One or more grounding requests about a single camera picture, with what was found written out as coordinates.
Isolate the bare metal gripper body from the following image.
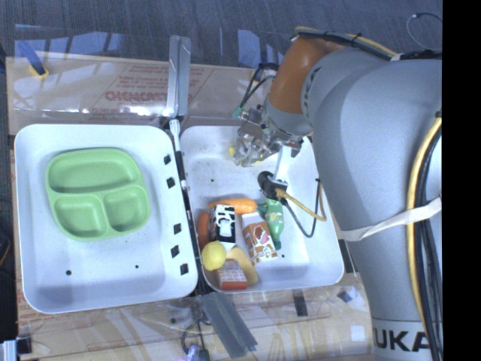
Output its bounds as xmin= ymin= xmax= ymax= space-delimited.
xmin=237 ymin=105 xmax=304 ymax=158

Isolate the small yellow toy food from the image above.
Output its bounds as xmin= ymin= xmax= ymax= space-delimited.
xmin=228 ymin=146 xmax=264 ymax=165

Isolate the white plastic tray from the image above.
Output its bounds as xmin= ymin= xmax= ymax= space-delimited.
xmin=14 ymin=123 xmax=199 ymax=314
xmin=179 ymin=125 xmax=345 ymax=295

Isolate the orange carrot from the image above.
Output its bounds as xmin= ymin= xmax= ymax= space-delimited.
xmin=207 ymin=197 xmax=259 ymax=215

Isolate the green bottle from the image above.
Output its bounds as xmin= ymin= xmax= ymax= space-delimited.
xmin=258 ymin=198 xmax=286 ymax=250

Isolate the black and white milk carton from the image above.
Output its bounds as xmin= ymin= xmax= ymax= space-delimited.
xmin=208 ymin=204 xmax=238 ymax=253

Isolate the orange sausage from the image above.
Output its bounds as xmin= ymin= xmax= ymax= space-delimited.
xmin=197 ymin=211 xmax=211 ymax=251

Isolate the orange juice carton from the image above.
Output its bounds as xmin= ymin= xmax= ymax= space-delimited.
xmin=241 ymin=211 xmax=280 ymax=267

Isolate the yellow lemon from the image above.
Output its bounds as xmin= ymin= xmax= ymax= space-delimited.
xmin=201 ymin=240 xmax=228 ymax=272

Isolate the yellow banana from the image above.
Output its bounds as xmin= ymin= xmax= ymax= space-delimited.
xmin=225 ymin=246 xmax=259 ymax=286

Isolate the small red packet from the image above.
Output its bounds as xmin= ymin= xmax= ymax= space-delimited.
xmin=216 ymin=260 xmax=249 ymax=291

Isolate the brown cardboard board, red print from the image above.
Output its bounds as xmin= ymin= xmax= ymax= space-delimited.
xmin=5 ymin=53 xmax=374 ymax=361

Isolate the green divided plate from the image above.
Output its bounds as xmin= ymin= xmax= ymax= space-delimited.
xmin=44 ymin=147 xmax=152 ymax=242

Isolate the black cylinder on white bracket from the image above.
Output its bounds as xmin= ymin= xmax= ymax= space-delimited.
xmin=257 ymin=147 xmax=293 ymax=202

